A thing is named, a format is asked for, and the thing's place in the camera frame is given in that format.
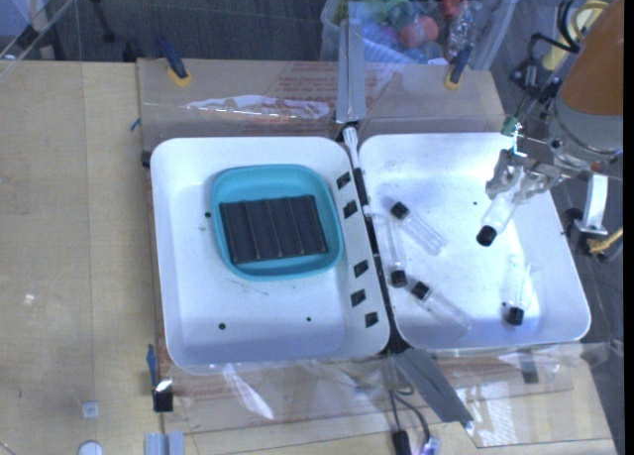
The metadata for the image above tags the clear plastic bottle black cap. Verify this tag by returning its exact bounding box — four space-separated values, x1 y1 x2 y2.
373 212 410 290
475 193 517 248
410 280 475 338
500 253 534 327
388 200 450 258

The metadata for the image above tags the white plastic tray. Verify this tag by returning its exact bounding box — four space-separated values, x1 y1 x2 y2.
356 132 592 351
150 135 392 368

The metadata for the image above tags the clear plastic bin of toys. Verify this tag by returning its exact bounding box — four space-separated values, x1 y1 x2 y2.
319 0 527 71

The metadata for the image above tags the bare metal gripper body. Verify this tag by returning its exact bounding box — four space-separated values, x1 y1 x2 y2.
514 136 621 182

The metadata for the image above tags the black ribbed rectangular tray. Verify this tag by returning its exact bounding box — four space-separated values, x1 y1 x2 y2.
218 193 330 267

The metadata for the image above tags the black cylinder on white bracket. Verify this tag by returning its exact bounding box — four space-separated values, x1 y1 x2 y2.
563 172 611 259

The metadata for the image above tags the blue plate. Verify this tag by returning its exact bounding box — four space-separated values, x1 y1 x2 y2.
210 164 346 282

